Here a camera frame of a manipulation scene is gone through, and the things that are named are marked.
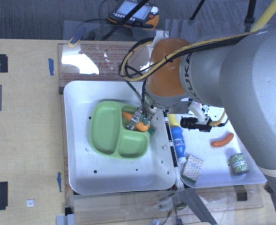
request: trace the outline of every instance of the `can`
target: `can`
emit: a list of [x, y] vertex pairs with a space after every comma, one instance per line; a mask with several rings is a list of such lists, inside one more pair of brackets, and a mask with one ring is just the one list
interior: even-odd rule
[[237, 153], [230, 157], [230, 164], [234, 174], [241, 175], [249, 172], [247, 162], [243, 153]]

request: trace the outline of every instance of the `table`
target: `table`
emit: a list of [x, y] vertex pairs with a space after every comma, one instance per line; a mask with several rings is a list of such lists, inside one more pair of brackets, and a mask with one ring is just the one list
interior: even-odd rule
[[[8, 71], [0, 72], [0, 182], [8, 184], [8, 203], [0, 210], [0, 225], [53, 225], [56, 216], [65, 212], [64, 121], [58, 67], [58, 44], [61, 42], [0, 39], [0, 54], [8, 57]], [[263, 185], [257, 188], [262, 207], [231, 211], [213, 209], [216, 221], [276, 225], [270, 195]], [[200, 192], [210, 191], [214, 193], [213, 188]], [[184, 213], [182, 218], [185, 224], [199, 221], [193, 214]], [[149, 221], [117, 224], [148, 224]]]

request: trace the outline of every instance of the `bottle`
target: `bottle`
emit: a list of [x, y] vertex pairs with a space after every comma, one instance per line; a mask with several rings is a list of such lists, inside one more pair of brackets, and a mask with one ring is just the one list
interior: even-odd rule
[[186, 162], [186, 157], [185, 157], [186, 143], [183, 136], [183, 130], [181, 129], [181, 127], [172, 127], [171, 135], [172, 135], [175, 151], [178, 155], [178, 162], [185, 163]]

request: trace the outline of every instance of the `green plate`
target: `green plate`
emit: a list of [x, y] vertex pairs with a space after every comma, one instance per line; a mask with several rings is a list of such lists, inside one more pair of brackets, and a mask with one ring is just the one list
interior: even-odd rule
[[122, 111], [133, 114], [137, 107], [115, 101], [103, 101], [93, 110], [90, 145], [99, 154], [124, 159], [142, 157], [149, 145], [149, 132], [126, 129], [129, 123]]

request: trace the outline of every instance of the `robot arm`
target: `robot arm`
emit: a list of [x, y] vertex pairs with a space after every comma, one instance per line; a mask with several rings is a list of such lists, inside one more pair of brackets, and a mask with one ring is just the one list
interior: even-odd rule
[[247, 34], [235, 44], [166, 59], [184, 46], [191, 45], [180, 38], [155, 45], [150, 64], [157, 66], [165, 58], [165, 65], [145, 76], [145, 101], [170, 109], [188, 97], [223, 107], [276, 194], [276, 26]]

